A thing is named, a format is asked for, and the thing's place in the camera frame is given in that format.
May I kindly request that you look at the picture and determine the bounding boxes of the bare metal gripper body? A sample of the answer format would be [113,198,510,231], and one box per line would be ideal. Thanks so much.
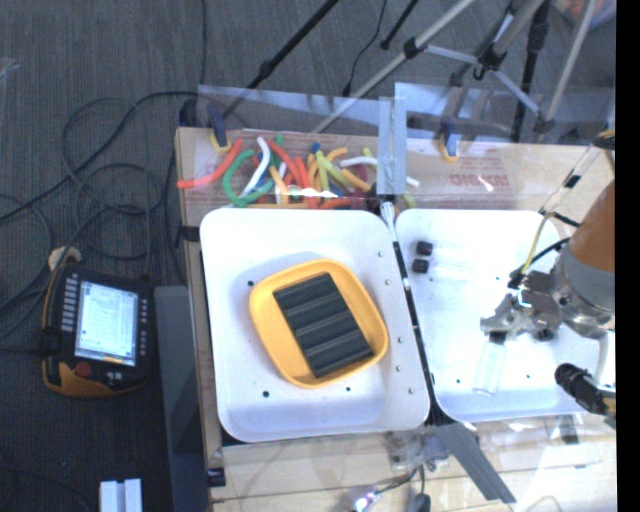
[517,269,617,342]

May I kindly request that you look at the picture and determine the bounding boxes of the white plastic tray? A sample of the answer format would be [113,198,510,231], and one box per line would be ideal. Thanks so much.
[198,206,432,444]
[394,207,610,424]

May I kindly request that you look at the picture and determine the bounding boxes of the thin black and white rod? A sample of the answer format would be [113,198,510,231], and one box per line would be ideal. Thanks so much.
[380,201,437,399]

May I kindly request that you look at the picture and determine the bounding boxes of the black ribbed block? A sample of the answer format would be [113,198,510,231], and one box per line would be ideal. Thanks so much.
[271,271,377,380]

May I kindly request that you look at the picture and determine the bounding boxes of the yellow foam tube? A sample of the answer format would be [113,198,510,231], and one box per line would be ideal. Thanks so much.
[315,149,352,190]
[340,168,373,193]
[269,165,291,206]

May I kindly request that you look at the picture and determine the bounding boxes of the yellow plate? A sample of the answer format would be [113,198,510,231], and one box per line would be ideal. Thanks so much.
[247,257,391,391]

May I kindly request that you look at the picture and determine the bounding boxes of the red foam tube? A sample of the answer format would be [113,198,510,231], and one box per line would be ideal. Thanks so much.
[264,139,307,188]

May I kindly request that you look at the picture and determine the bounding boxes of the green foam tube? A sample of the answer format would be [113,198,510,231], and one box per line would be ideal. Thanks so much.
[221,148,278,209]

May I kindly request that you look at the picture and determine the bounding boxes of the orange foam tube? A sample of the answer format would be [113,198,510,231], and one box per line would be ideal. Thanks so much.
[176,138,245,191]

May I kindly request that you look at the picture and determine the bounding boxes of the black cylinder on white bracket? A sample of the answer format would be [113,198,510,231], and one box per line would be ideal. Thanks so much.
[554,330,617,417]

